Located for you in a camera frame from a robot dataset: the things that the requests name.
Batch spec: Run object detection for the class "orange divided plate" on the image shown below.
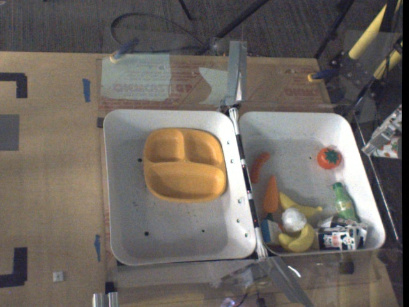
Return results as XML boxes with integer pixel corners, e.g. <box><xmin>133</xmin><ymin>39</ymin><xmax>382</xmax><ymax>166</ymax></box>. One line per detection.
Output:
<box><xmin>143</xmin><ymin>127</ymin><xmax>228</xmax><ymax>203</ymax></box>

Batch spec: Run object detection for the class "thin black and white rod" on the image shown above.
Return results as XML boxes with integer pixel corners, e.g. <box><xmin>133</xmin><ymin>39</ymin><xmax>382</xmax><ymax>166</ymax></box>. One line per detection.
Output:
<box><xmin>228</xmin><ymin>107</ymin><xmax>268</xmax><ymax>258</ymax></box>

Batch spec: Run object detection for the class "red sausage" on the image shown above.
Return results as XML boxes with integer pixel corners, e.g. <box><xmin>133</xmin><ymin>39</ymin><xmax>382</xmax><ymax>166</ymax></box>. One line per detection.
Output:
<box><xmin>249</xmin><ymin>151</ymin><xmax>271</xmax><ymax>184</ymax></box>

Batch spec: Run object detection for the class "brown cardboard board red print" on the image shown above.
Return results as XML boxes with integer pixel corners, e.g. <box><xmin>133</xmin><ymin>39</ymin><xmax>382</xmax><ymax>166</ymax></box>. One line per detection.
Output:
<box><xmin>95</xmin><ymin>53</ymin><xmax>399</xmax><ymax>307</ymax></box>

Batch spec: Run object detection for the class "orange carrot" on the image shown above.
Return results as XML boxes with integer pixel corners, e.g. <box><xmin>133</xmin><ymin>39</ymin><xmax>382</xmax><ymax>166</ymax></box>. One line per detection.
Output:
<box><xmin>263</xmin><ymin>175</ymin><xmax>281</xmax><ymax>221</ymax></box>

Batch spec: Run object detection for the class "white plastic tray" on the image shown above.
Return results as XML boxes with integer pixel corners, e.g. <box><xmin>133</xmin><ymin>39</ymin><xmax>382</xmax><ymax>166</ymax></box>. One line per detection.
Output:
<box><xmin>238</xmin><ymin>111</ymin><xmax>387</xmax><ymax>257</ymax></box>
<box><xmin>102</xmin><ymin>109</ymin><xmax>258</xmax><ymax>267</ymax></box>

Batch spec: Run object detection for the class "blue and white carton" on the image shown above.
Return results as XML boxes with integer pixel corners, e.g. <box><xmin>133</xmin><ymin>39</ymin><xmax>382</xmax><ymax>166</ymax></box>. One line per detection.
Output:
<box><xmin>260</xmin><ymin>218</ymin><xmax>282</xmax><ymax>246</ymax></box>

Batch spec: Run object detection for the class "white crumpled ball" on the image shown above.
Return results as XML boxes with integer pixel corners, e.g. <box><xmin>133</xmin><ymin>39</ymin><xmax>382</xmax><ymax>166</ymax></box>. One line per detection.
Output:
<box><xmin>281</xmin><ymin>207</ymin><xmax>307</xmax><ymax>233</ymax></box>

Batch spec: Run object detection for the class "yellow banana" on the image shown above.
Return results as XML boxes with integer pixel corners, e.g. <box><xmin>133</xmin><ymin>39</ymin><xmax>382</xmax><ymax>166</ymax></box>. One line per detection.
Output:
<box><xmin>279</xmin><ymin>191</ymin><xmax>323</xmax><ymax>219</ymax></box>
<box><xmin>277</xmin><ymin>223</ymin><xmax>316</xmax><ymax>253</ymax></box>

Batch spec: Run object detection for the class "red tomato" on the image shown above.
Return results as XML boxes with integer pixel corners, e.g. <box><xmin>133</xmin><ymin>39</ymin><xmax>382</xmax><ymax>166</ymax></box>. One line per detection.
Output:
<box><xmin>316</xmin><ymin>146</ymin><xmax>343</xmax><ymax>170</ymax></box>

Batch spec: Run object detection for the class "green bottle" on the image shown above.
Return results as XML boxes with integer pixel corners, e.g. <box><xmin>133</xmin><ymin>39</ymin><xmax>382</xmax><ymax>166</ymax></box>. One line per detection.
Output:
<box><xmin>331</xmin><ymin>182</ymin><xmax>360</xmax><ymax>223</ymax></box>

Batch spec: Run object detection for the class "white carton with cow print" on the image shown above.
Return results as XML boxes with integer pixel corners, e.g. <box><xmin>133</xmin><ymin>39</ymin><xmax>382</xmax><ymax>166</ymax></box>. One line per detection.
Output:
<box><xmin>316</xmin><ymin>216</ymin><xmax>369</xmax><ymax>251</ymax></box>

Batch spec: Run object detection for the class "white packet with red print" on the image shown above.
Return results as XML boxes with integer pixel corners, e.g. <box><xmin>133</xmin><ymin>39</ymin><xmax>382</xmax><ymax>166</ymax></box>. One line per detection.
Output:
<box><xmin>360</xmin><ymin>104</ymin><xmax>403</xmax><ymax>159</ymax></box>

